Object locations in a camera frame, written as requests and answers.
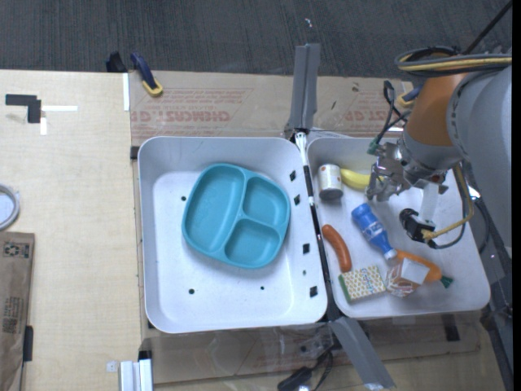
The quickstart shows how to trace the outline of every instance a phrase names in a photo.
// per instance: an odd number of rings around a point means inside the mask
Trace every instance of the yellow cable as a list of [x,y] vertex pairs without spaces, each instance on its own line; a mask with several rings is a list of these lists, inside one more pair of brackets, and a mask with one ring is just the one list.
[[440,231],[428,231],[427,229],[422,230],[422,235],[425,240],[431,240],[434,238],[437,238],[440,235],[443,235],[449,231],[452,231],[456,229],[457,227],[461,226],[464,223],[467,223],[469,220],[472,219],[472,216],[474,216],[474,206],[472,204],[471,200],[471,194],[469,193],[468,187],[466,186],[465,178],[463,177],[463,172],[460,164],[456,165],[454,167],[454,173],[456,174],[456,178],[458,179],[460,185],[462,186],[463,193],[465,194],[465,199],[467,203],[467,207],[469,210],[469,213],[466,215],[465,218],[460,220],[459,222],[455,222],[450,226],[445,227],[444,229],[441,229]]
[[426,69],[438,69],[447,67],[475,67],[481,65],[490,64],[512,64],[512,57],[505,58],[484,58],[484,59],[460,59],[454,61],[441,61],[432,64],[416,64],[416,65],[405,65],[398,66],[403,71],[423,71]]

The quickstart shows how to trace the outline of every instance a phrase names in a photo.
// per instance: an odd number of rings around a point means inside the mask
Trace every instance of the white can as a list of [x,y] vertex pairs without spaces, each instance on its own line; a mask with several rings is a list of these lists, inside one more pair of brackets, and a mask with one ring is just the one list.
[[324,164],[318,167],[318,195],[323,200],[335,200],[342,196],[342,178],[340,167],[335,164]]

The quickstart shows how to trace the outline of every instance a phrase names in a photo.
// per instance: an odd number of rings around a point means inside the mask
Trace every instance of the white ring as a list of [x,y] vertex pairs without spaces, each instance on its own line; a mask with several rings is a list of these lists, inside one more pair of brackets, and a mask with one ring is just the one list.
[[7,197],[9,197],[13,203],[13,210],[11,211],[11,214],[9,215],[7,220],[0,222],[0,231],[3,231],[4,229],[7,229],[18,217],[18,214],[20,213],[20,202],[18,200],[18,197],[16,196],[16,193],[12,189],[1,183],[0,193],[6,194]]

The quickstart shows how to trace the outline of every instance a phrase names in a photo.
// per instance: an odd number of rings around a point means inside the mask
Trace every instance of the blue and yellow clamp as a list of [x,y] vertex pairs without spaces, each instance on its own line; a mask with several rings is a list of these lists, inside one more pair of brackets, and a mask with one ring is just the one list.
[[141,73],[143,87],[152,97],[158,97],[163,94],[163,86],[154,78],[152,71],[148,67],[145,59],[139,52],[130,54],[130,60],[134,63],[134,67]]

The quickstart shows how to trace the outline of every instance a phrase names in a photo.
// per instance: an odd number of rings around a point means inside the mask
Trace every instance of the yellow banana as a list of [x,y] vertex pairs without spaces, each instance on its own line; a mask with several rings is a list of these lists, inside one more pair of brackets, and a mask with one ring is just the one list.
[[355,190],[364,191],[366,187],[369,185],[370,175],[369,174],[359,174],[350,169],[342,168],[340,169],[340,177],[342,178],[342,182]]

